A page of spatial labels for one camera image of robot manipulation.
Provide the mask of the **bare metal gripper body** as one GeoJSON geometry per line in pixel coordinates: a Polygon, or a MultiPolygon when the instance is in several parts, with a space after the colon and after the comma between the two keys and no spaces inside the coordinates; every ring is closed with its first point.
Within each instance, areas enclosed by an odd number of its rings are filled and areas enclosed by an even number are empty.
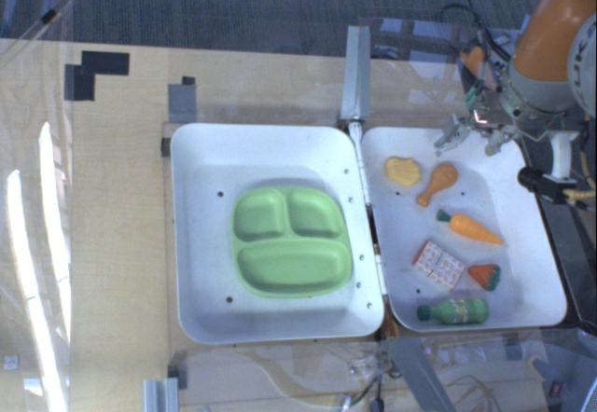
{"type": "Polygon", "coordinates": [[[486,89],[472,113],[475,124],[482,129],[512,130],[527,136],[542,136],[561,114],[534,106],[517,91],[504,86],[486,89]]]}

